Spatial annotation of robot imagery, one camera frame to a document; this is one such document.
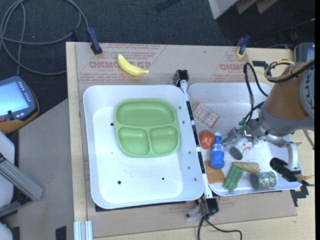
banana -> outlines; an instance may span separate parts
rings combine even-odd
[[[149,74],[149,70],[143,70],[140,67],[130,64],[122,54],[118,54],[117,62],[119,67],[132,76],[140,76],[141,74]]]

green tray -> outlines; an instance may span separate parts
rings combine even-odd
[[[175,110],[160,99],[129,99],[115,108],[117,142],[132,157],[160,157],[175,152],[180,145]]]

robotic hand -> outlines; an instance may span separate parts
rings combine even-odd
[[[280,64],[288,67],[282,75],[272,77],[271,69]],[[289,182],[303,182],[297,144],[285,137],[296,130],[305,133],[315,130],[315,59],[296,63],[289,60],[274,62],[265,70],[264,76],[274,86],[265,102],[255,107],[260,108],[258,117],[246,123],[243,121],[239,128],[234,127],[223,143],[228,145],[245,137],[254,145],[259,140],[266,140],[278,147],[287,147],[288,163],[275,157],[270,166]]]

blue bottle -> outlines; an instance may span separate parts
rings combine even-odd
[[[224,144],[221,141],[222,137],[220,132],[216,132],[214,135],[215,135],[215,139],[212,144],[210,164],[213,169],[221,169],[225,166]]]

black floor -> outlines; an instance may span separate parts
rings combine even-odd
[[[0,0],[1,18],[15,1]],[[241,37],[249,35],[248,47],[286,45],[290,49],[315,41],[315,21],[310,22],[315,18],[315,0],[279,0],[262,14],[253,5],[239,15],[234,6],[217,20],[213,18],[208,0],[72,1],[83,11],[88,26],[96,31],[101,43],[234,46]],[[79,13],[65,0],[25,0],[23,4],[25,42],[54,41],[67,36],[77,26]],[[19,40],[23,22],[22,9],[18,6],[2,33],[5,31],[7,39]],[[86,28],[82,20],[77,28],[79,41],[87,41]],[[40,114],[68,96],[65,73],[42,75],[66,70],[65,41],[72,39],[52,45],[22,45],[20,63],[29,70],[20,68],[18,74],[35,92]],[[19,45],[8,40],[5,45],[18,60]],[[17,64],[2,46],[0,81],[16,74]]]

